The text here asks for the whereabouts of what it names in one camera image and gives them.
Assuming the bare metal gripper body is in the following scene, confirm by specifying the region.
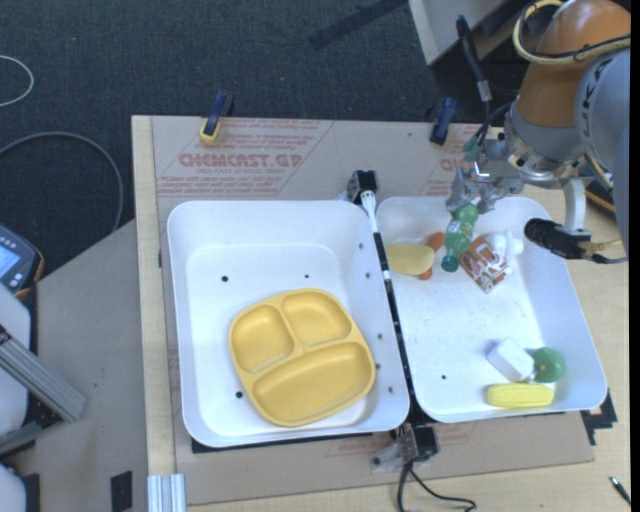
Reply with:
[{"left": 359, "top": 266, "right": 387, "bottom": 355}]
[{"left": 451, "top": 139, "right": 566, "bottom": 198}]

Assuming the green plastic bottle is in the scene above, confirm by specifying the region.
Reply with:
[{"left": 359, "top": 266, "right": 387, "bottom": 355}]
[{"left": 440, "top": 203, "right": 480, "bottom": 273}]

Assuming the white crumpled packet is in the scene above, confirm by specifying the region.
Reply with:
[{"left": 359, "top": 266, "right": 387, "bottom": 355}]
[{"left": 482, "top": 228, "right": 525, "bottom": 257}]

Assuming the orange carrot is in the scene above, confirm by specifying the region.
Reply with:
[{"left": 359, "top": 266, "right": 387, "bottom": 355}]
[{"left": 417, "top": 231, "right": 446, "bottom": 281}]

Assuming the orange and white carton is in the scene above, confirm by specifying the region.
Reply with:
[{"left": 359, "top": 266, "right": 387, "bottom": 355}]
[{"left": 458, "top": 234, "right": 514, "bottom": 295}]

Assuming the yellow flat oval toy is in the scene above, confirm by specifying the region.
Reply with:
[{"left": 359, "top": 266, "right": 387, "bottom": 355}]
[{"left": 385, "top": 243, "right": 436, "bottom": 276}]

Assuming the thin black and white rod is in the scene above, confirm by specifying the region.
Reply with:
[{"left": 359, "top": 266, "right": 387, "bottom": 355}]
[{"left": 360, "top": 189, "right": 417, "bottom": 427}]

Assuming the white plastic tray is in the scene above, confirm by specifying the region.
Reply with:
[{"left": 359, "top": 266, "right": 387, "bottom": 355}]
[
  {"left": 375, "top": 195, "right": 609, "bottom": 424},
  {"left": 166, "top": 199, "right": 411, "bottom": 448}
]

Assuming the small white carton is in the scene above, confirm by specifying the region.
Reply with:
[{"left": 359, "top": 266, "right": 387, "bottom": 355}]
[{"left": 485, "top": 337, "right": 536, "bottom": 384}]

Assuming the brown cardboard board red print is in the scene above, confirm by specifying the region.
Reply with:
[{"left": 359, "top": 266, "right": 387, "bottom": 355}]
[{"left": 149, "top": 115, "right": 596, "bottom": 506}]

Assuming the green ball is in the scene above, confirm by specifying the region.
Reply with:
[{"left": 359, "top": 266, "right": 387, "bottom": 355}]
[{"left": 530, "top": 346, "right": 567, "bottom": 384}]

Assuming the yellow corn cob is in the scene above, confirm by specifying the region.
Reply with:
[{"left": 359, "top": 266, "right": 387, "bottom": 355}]
[{"left": 486, "top": 382, "right": 555, "bottom": 409}]

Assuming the yellow divided plate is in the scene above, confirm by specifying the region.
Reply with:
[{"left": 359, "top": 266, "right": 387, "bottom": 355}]
[{"left": 228, "top": 288, "right": 377, "bottom": 428}]

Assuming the black pen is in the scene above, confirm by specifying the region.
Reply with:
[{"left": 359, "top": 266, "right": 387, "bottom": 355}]
[{"left": 608, "top": 475, "right": 631, "bottom": 505}]

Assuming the black cylinder on white bracket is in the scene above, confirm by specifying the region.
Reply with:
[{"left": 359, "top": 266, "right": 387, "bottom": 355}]
[{"left": 523, "top": 177, "right": 594, "bottom": 260}]

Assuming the black block with thin wires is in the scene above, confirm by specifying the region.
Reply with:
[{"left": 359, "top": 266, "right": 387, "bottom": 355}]
[
  {"left": 369, "top": 423, "right": 441, "bottom": 472},
  {"left": 344, "top": 169, "right": 379, "bottom": 204}
]

